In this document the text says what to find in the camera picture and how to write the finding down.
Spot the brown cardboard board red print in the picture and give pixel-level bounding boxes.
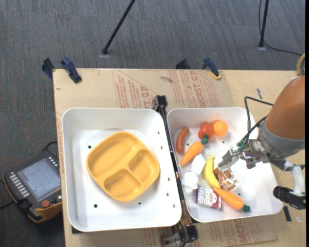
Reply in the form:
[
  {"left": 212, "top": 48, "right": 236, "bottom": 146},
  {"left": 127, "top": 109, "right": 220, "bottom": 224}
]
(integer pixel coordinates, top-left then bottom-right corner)
[{"left": 52, "top": 68, "right": 279, "bottom": 247}]

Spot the white plastic tray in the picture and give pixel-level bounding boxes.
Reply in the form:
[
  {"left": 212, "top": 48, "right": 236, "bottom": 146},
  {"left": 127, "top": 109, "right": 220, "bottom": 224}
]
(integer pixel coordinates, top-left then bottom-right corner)
[
  {"left": 61, "top": 107, "right": 183, "bottom": 233},
  {"left": 166, "top": 107, "right": 284, "bottom": 223}
]

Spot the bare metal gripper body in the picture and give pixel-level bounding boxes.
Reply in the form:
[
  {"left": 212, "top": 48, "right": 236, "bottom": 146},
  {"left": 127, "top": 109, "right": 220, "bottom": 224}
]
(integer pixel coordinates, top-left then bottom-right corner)
[{"left": 238, "top": 137, "right": 287, "bottom": 170}]

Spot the brown and white carton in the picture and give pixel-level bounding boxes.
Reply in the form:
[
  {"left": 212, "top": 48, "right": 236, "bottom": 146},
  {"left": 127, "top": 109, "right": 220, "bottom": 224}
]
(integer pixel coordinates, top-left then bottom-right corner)
[{"left": 213, "top": 166, "right": 241, "bottom": 192}]

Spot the orange toy carrot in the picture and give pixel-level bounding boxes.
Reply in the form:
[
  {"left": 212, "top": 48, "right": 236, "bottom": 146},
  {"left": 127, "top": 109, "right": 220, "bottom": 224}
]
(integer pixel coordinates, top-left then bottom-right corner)
[
  {"left": 179, "top": 135, "right": 210, "bottom": 167},
  {"left": 213, "top": 186, "right": 251, "bottom": 213}
]

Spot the white lumpy toy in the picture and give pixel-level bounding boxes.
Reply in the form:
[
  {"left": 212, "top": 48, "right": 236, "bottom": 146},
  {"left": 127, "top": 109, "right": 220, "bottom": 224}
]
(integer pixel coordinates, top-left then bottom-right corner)
[
  {"left": 190, "top": 154, "right": 207, "bottom": 175},
  {"left": 182, "top": 171, "right": 199, "bottom": 190}
]

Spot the black block with thin wires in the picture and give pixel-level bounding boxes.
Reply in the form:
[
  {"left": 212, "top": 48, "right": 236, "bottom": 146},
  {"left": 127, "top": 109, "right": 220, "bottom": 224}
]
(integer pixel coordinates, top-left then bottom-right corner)
[
  {"left": 149, "top": 95, "right": 169, "bottom": 113},
  {"left": 160, "top": 223, "right": 199, "bottom": 247}
]

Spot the yellow banana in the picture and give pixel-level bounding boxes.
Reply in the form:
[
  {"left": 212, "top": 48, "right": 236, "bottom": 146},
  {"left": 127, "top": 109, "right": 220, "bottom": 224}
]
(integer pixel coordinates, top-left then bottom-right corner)
[{"left": 203, "top": 153, "right": 221, "bottom": 189}]

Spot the thin black rod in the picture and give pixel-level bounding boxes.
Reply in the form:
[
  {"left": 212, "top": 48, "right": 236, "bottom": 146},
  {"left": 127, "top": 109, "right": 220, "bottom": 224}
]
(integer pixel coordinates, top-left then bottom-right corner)
[{"left": 158, "top": 103, "right": 190, "bottom": 226}]

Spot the orange toy pepper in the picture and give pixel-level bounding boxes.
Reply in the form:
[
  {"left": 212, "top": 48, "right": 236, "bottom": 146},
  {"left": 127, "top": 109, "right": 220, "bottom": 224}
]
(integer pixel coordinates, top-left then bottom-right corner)
[{"left": 198, "top": 121, "right": 215, "bottom": 140}]

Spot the orange toy ball fruit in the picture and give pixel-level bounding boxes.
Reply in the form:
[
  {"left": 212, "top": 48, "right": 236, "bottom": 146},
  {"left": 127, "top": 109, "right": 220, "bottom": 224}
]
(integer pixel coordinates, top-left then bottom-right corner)
[{"left": 212, "top": 119, "right": 229, "bottom": 138}]

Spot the purple and white packet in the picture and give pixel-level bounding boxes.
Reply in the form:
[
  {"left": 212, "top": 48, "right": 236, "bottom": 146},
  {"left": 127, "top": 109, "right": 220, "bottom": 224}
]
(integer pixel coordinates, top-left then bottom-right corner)
[{"left": 195, "top": 186, "right": 222, "bottom": 210}]

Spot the orange divided plate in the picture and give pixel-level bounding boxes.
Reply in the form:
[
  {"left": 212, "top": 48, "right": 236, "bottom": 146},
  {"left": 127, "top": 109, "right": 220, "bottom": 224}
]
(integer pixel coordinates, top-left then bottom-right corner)
[{"left": 86, "top": 131, "right": 161, "bottom": 203}]

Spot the black cylinder on white bracket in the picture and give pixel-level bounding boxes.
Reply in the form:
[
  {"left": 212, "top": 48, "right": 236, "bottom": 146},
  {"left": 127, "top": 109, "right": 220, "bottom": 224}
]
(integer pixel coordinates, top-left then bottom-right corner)
[{"left": 272, "top": 164, "right": 306, "bottom": 210}]

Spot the orange toy sausage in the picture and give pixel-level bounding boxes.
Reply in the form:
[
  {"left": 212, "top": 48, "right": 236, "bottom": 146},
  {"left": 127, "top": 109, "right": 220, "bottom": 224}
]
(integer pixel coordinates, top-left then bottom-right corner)
[{"left": 175, "top": 127, "right": 191, "bottom": 154}]

